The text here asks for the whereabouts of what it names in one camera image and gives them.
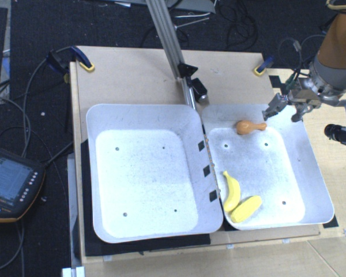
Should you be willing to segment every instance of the yellow clamp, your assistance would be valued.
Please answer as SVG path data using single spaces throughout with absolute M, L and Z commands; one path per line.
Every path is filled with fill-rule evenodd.
M 80 62 L 80 66 L 84 68 L 87 72 L 92 72 L 95 69 L 95 65 L 91 63 L 91 67 L 87 67 L 84 63 Z
M 261 76 L 261 75 L 263 75 L 264 73 L 265 73 L 265 70 L 266 69 L 263 69 L 260 73 L 258 72 L 258 69 L 260 68 L 260 65 L 259 66 L 257 66 L 255 69 L 254 69 L 254 74 L 256 75 L 256 76 Z

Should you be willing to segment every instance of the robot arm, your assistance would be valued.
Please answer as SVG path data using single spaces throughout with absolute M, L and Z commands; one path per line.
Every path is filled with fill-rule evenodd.
M 346 5 L 335 6 L 330 4 L 331 1 L 333 0 L 327 0 L 327 5 L 339 14 L 333 20 L 317 55 L 310 63 L 309 76 L 299 78 L 295 72 L 287 80 L 285 92 L 275 95 L 269 107 L 263 111 L 265 121 L 287 105 L 294 105 L 296 108 L 296 114 L 292 116 L 293 122 L 302 120 L 305 113 L 319 108 L 323 103 L 346 108 L 346 100 L 340 100 L 346 93 Z M 346 144 L 346 127 L 327 127 L 325 134 L 330 139 Z

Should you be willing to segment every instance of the dark floor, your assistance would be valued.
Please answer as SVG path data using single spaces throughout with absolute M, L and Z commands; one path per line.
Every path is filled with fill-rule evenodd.
M 219 0 L 209 20 L 179 28 L 180 43 L 183 49 L 273 55 L 274 67 L 292 68 L 298 58 L 291 42 L 279 45 L 286 38 L 302 42 L 324 34 L 334 16 L 325 2 Z M 156 33 L 147 33 L 153 23 L 146 6 L 127 8 L 98 0 L 12 0 L 11 11 L 10 97 L 20 106 L 31 75 L 53 49 L 70 45 L 161 48 Z M 2 48 L 2 10 L 0 14 Z M 171 11 L 176 25 L 195 20 L 174 18 L 183 14 L 187 11 Z M 308 40 L 303 58 L 313 56 L 320 43 L 320 37 Z M 72 58 L 67 52 L 61 57 Z M 45 162 L 72 141 L 69 86 L 62 75 L 43 67 L 29 91 L 27 113 L 33 134 L 27 157 Z M 0 106 L 0 147 L 20 155 L 22 131 L 20 111 L 10 104 Z M 66 157 L 59 157 L 47 170 L 42 194 L 46 202 L 36 202 L 25 216 L 25 276 L 60 276 L 61 269 L 70 266 Z M 0 265 L 10 260 L 17 247 L 16 226 L 0 224 Z M 0 270 L 0 276 L 21 276 L 21 259 L 19 255 Z

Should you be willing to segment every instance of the toy banana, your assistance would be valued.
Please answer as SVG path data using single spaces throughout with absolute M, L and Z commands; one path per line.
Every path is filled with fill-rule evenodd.
M 227 171 L 223 172 L 228 183 L 228 197 L 224 202 L 223 208 L 225 212 L 231 212 L 240 202 L 241 189 L 237 179 L 232 178 Z
M 262 200 L 260 196 L 251 196 L 232 212 L 231 220 L 234 223 L 243 222 L 245 219 L 251 216 L 260 207 L 261 204 Z

